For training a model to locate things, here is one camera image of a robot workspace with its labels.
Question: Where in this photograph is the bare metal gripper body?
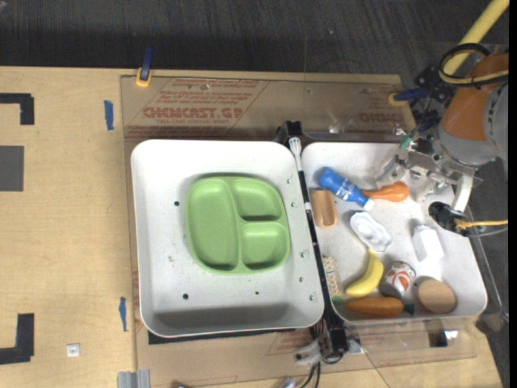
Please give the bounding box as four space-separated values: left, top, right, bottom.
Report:
394 137 483 193

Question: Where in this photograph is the orange toy chicken drumstick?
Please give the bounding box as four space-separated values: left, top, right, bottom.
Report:
360 181 410 203

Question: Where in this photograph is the white plastic tray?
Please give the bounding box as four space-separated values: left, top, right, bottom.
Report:
129 138 326 339
300 141 489 323

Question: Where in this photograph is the white plastic carton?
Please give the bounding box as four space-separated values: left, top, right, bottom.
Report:
411 224 446 263

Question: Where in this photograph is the white moulded plastic bottle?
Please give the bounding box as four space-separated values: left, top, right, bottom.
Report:
349 210 393 253

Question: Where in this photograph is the blue bottle with white cap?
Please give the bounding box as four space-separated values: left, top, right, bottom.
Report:
317 167 376 212

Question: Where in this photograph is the tan toy bread bun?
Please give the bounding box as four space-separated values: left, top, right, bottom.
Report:
309 188 338 229

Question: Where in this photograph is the red and white can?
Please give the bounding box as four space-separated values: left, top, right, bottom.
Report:
380 260 418 299

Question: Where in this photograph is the yellow banana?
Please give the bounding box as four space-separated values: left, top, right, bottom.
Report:
344 248 385 299

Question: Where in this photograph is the thin black and white rod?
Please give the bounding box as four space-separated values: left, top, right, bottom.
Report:
288 137 345 332

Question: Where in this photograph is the tan round biscuit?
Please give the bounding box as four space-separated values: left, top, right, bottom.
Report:
415 277 458 314

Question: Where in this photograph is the beige patterned waffle biscuit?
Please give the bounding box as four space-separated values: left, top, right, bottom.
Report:
321 255 340 297

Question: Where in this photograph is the orange carrot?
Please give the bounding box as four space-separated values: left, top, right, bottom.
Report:
331 294 416 320

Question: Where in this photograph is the green divided plate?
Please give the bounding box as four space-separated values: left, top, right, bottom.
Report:
185 175 292 276

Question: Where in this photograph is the brown cardboard board, red print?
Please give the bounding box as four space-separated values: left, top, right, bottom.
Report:
120 74 478 381

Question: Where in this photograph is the black cylinder on white bracket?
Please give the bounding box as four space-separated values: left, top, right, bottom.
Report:
428 173 474 237

